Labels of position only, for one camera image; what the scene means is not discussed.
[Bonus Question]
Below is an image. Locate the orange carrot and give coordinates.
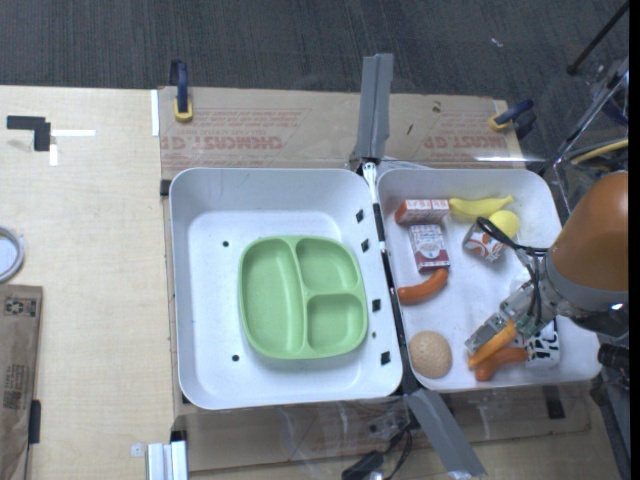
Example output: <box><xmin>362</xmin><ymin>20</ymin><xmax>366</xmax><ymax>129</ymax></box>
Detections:
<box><xmin>467</xmin><ymin>319</ymin><xmax>519</xmax><ymax>369</ymax></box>

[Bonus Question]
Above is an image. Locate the black and white spotted carton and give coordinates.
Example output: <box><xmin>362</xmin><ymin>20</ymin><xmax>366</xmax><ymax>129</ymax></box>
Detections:
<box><xmin>524</xmin><ymin>319</ymin><xmax>562</xmax><ymax>370</ymax></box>

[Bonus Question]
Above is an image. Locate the tan bread roll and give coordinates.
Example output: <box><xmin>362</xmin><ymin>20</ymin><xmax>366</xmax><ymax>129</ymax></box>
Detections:
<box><xmin>408</xmin><ymin>330</ymin><xmax>454</xmax><ymax>381</ymax></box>

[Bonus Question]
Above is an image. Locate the white and red carton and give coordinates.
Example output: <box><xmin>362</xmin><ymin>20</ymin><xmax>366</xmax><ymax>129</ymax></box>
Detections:
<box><xmin>407</xmin><ymin>223</ymin><xmax>452</xmax><ymax>274</ymax></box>

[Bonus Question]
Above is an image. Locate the green divided plate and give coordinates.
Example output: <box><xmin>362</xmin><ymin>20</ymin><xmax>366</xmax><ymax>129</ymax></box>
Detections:
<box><xmin>238</xmin><ymin>235</ymin><xmax>370</xmax><ymax>361</ymax></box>

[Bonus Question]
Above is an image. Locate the orange and white carton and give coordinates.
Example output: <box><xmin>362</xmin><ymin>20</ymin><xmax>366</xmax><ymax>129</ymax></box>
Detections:
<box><xmin>394</xmin><ymin>198</ymin><xmax>451</xmax><ymax>226</ymax></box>

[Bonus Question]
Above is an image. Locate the orange and white can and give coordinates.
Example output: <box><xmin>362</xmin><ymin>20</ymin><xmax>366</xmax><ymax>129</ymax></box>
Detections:
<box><xmin>461</xmin><ymin>219</ymin><xmax>507</xmax><ymax>264</ymax></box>

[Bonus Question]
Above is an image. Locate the yellow lemon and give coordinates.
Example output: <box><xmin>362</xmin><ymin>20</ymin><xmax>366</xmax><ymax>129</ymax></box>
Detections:
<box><xmin>487</xmin><ymin>209</ymin><xmax>521</xmax><ymax>242</ymax></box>

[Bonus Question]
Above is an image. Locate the brown cardboard board, red print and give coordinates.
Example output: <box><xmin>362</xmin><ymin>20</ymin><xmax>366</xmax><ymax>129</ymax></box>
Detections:
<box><xmin>157</xmin><ymin>85</ymin><xmax>603</xmax><ymax>472</ymax></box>

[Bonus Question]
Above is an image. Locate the white plastic tray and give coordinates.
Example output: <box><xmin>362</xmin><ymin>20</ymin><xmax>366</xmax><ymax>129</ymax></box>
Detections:
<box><xmin>168</xmin><ymin>167</ymin><xmax>405</xmax><ymax>412</ymax></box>
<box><xmin>375</xmin><ymin>167</ymin><xmax>603</xmax><ymax>394</ymax></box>

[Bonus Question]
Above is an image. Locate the yellow banana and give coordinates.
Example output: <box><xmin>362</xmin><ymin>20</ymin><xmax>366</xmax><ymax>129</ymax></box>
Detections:
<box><xmin>447</xmin><ymin>194</ymin><xmax>515</xmax><ymax>221</ymax></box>

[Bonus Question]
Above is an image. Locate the brown paper bag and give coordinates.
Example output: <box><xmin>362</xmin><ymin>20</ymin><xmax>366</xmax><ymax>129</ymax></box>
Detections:
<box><xmin>0</xmin><ymin>283</ymin><xmax>44</xmax><ymax>480</ymax></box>

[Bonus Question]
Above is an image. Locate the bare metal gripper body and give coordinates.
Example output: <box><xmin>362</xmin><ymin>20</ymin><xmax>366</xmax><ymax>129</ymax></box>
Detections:
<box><xmin>498</xmin><ymin>280</ymin><xmax>557</xmax><ymax>339</ymax></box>

